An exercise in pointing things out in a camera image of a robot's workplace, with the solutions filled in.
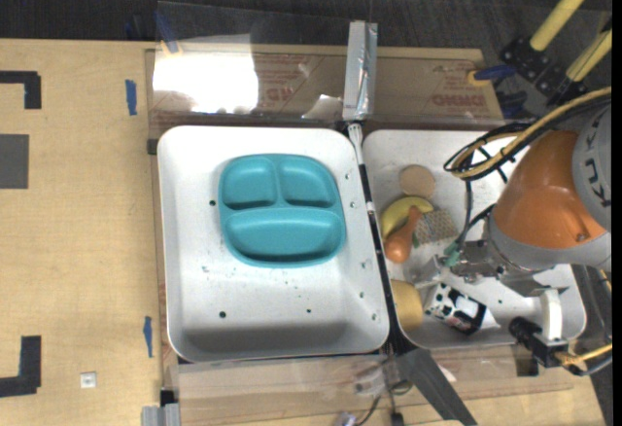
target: orange robot part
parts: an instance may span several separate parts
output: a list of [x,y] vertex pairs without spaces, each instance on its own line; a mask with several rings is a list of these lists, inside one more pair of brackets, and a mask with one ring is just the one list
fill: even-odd
[[566,130],[548,132],[517,165],[493,211],[505,235],[539,248],[567,249],[605,233],[574,187],[577,138]]

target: black and white object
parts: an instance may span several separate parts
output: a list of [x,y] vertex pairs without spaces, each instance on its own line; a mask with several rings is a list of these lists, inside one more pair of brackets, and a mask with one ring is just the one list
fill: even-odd
[[496,328],[490,309],[445,283],[437,284],[428,294],[425,313],[467,336],[487,328]]

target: wire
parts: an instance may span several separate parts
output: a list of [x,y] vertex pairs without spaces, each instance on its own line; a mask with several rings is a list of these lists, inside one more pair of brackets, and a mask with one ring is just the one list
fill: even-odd
[[389,400],[391,401],[391,414],[395,414],[397,410],[396,397],[391,391],[389,391]]
[[555,357],[562,363],[562,366],[569,366],[585,362],[586,360],[595,359],[596,357],[606,354],[606,352],[612,349],[613,343],[609,343],[597,348],[596,350],[592,350],[591,352],[583,353],[581,355],[572,355],[569,352],[558,352],[555,354]]
[[[486,157],[486,159],[490,159],[492,158],[490,153],[488,153],[484,148],[477,148],[477,150],[484,155],[484,157]],[[505,175],[505,172],[503,172],[503,170],[501,168],[497,169],[497,172],[499,173],[499,176],[501,177],[501,179],[503,180],[504,184],[507,184],[507,176]]]
[[366,414],[366,416],[363,419],[361,419],[359,422],[357,422],[355,426],[363,426],[364,423],[366,423],[369,420],[369,417],[371,417],[371,415],[378,408],[378,404],[380,403],[380,399],[381,399],[381,395],[378,395],[375,399],[373,399],[371,407],[369,408],[369,412]]
[[609,281],[608,277],[606,276],[606,272],[603,269],[599,270],[599,277],[601,278],[601,282],[606,285],[609,293],[611,294],[613,291],[613,289],[611,288],[611,281]]
[[465,214],[465,226],[463,231],[458,236],[456,242],[458,243],[458,251],[463,251],[465,247],[465,241],[467,240],[468,225],[470,224],[470,215],[473,211],[473,189],[469,181],[466,181],[466,214]]
[[479,212],[477,215],[475,215],[475,218],[470,221],[470,224],[468,224],[468,229],[471,230],[473,226],[477,224],[480,220],[488,217],[490,215],[490,212],[493,211],[494,207],[495,205],[491,204],[490,206],[486,207],[484,210]]
[[[445,163],[444,168],[463,180],[475,180],[484,177],[490,172],[500,168],[503,163],[513,159],[518,152],[537,139],[542,133],[548,130],[551,125],[558,124],[562,120],[576,116],[586,109],[593,109],[597,105],[608,104],[610,102],[610,97],[611,87],[594,90],[560,106],[521,131],[515,130],[517,124],[511,124],[492,130],[485,136],[476,139],[470,145],[462,148],[462,150]],[[505,137],[513,137],[513,139],[491,158],[475,164],[470,162],[473,154],[479,148]]]
[[401,397],[402,395],[406,395],[407,393],[410,392],[410,390],[412,390],[412,386],[413,384],[410,381],[402,381],[398,384],[396,384],[390,391],[390,393],[396,397]]
[[568,370],[574,375],[580,375],[580,376],[592,375],[592,374],[597,373],[598,371],[602,371],[604,368],[606,368],[607,366],[610,366],[611,364],[613,364],[613,355],[609,355],[602,362],[599,362],[596,366],[593,366],[585,371],[578,368],[575,365],[568,367]]
[[601,326],[601,330],[603,331],[603,335],[605,336],[606,341],[613,341],[612,328],[610,328],[605,321],[605,316],[603,315],[603,311],[601,310],[600,304],[597,300],[596,293],[594,292],[595,283],[592,279],[592,275],[590,274],[591,269],[588,266],[574,266],[574,270],[577,273],[581,272],[581,275],[584,278],[583,286],[585,287],[586,295],[589,297],[589,303],[594,309],[594,315]]

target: clear plastic sheet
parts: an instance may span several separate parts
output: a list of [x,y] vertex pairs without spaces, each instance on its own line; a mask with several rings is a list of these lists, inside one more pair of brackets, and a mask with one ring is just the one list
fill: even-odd
[[[583,10],[572,14],[545,51],[547,65],[555,68],[543,67],[532,79],[514,72],[473,81],[477,72],[508,65],[503,53],[518,39],[529,43],[550,11],[374,0],[365,24],[377,23],[376,59],[365,64],[364,54],[358,56],[355,83],[358,89],[363,84],[365,67],[375,69],[374,89],[371,97],[359,98],[357,106],[363,109],[354,118],[366,120],[365,134],[382,128],[485,130],[548,112],[552,101],[576,87],[565,74],[581,73],[581,65],[590,66],[580,79],[586,89],[610,85],[610,54],[591,64],[609,16]],[[340,127],[348,61],[353,59],[348,49],[351,24],[341,18],[161,3],[151,136],[182,124]],[[544,80],[550,83],[546,89]],[[155,202],[157,206],[156,180]],[[461,195],[456,202],[462,203]],[[165,313],[161,249],[159,253]],[[336,418],[342,410],[361,417],[374,395],[359,392],[357,382],[387,359],[379,349],[372,355],[178,365],[167,344],[165,320],[162,328],[165,387],[177,392],[182,420],[196,424],[320,413]],[[563,370],[517,377],[516,355],[503,343],[465,344],[433,355],[465,400],[573,387]],[[416,389],[397,398],[399,407],[426,402]],[[389,406],[385,393],[379,408]]]

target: banana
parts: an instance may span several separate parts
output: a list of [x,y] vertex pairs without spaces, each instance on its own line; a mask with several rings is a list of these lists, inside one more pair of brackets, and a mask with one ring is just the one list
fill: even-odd
[[408,211],[411,206],[419,208],[421,213],[428,213],[434,210],[432,204],[422,197],[401,197],[397,201],[391,203],[380,215],[380,232],[383,239],[386,239],[398,226],[406,222],[406,219],[408,219]]

